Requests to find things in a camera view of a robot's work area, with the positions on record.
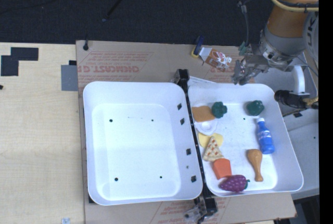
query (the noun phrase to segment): plastic tray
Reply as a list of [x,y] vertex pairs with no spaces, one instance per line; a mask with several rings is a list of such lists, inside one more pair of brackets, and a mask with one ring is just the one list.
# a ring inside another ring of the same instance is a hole
[[[212,162],[202,160],[207,186],[217,196],[248,195],[272,192],[293,192],[302,188],[303,175],[293,150],[278,103],[274,100],[274,91],[264,84],[246,84],[243,86],[229,83],[194,83],[189,87],[188,97],[193,106],[212,106],[223,102],[227,113],[218,120],[216,133],[223,136],[220,150],[230,160],[232,174],[244,175],[250,180],[248,187],[241,193],[221,190],[212,169]],[[260,116],[250,116],[246,104],[261,100],[265,109]],[[275,152],[263,155],[261,163],[262,182],[254,180],[254,169],[246,157],[249,149],[259,149],[256,136],[256,119],[263,117],[270,129]],[[204,148],[200,147],[201,156]]]
[[201,172],[181,87],[92,82],[83,102],[93,201],[115,205],[200,195]]

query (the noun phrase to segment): cardboard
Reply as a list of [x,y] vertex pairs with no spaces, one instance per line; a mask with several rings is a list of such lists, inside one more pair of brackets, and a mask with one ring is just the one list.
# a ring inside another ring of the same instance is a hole
[[[86,223],[187,224],[184,212],[194,207],[193,200],[116,206],[100,206],[89,202],[82,92],[92,81],[171,82],[178,69],[188,69],[190,76],[199,79],[231,83],[235,61],[242,59],[238,55],[238,48],[210,46],[232,59],[229,67],[222,72],[193,58],[191,52],[194,45],[88,41],[88,50],[85,51],[84,44],[85,41],[76,42]],[[241,223],[296,216],[288,192],[216,197],[215,201],[218,212],[203,223]]]

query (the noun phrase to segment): blue plastic water bottle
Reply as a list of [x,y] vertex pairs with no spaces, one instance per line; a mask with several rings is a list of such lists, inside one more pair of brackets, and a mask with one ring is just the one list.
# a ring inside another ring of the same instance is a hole
[[273,145],[271,132],[265,125],[265,119],[258,118],[257,124],[258,124],[257,136],[258,136],[261,152],[263,154],[273,153],[275,150],[275,147]]

